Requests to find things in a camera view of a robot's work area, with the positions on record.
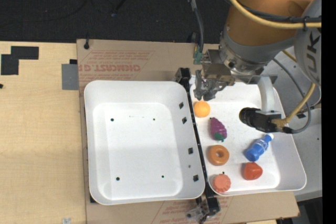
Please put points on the orange toy fruit ball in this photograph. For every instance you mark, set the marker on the orange toy fruit ball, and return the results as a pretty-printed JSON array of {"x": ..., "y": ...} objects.
[{"x": 201, "y": 109}]

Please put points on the orange toy doughnut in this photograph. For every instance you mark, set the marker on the orange toy doughnut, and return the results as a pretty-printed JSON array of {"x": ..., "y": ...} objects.
[{"x": 213, "y": 158}]

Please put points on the blue plastic bottle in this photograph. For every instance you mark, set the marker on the blue plastic bottle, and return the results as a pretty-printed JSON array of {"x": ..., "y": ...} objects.
[{"x": 256, "y": 150}]

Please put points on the red rounded toy fruit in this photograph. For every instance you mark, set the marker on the red rounded toy fruit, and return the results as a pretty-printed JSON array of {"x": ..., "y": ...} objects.
[{"x": 251, "y": 171}]

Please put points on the brown cardboard board red print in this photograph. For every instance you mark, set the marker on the brown cardboard board red print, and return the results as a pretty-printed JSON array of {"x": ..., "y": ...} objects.
[{"x": 118, "y": 65}]

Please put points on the black cylinder on white bracket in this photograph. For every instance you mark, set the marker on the black cylinder on white bracket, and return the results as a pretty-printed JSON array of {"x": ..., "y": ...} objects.
[{"x": 258, "y": 120}]

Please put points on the purple toy grapes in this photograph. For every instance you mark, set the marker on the purple toy grapes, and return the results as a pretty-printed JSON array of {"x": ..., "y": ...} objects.
[{"x": 218, "y": 127}]

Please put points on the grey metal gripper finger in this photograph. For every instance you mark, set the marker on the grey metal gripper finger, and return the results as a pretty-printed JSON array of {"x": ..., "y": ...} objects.
[
  {"x": 211, "y": 91},
  {"x": 199, "y": 90}
]

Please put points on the thin black rod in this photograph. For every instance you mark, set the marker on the thin black rod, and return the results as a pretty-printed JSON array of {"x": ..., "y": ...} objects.
[{"x": 200, "y": 149}]

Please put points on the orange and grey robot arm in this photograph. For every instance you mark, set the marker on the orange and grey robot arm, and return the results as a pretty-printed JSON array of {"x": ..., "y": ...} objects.
[{"x": 265, "y": 0}]

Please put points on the white plastic tray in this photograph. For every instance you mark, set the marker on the white plastic tray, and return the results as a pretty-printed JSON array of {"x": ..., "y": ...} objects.
[
  {"x": 273, "y": 165},
  {"x": 141, "y": 144}
]

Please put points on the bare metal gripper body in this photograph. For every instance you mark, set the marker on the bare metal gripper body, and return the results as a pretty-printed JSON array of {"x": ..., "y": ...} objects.
[{"x": 218, "y": 68}]

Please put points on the salmon ridged round toy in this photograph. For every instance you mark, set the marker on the salmon ridged round toy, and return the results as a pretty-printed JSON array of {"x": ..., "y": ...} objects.
[{"x": 221, "y": 183}]

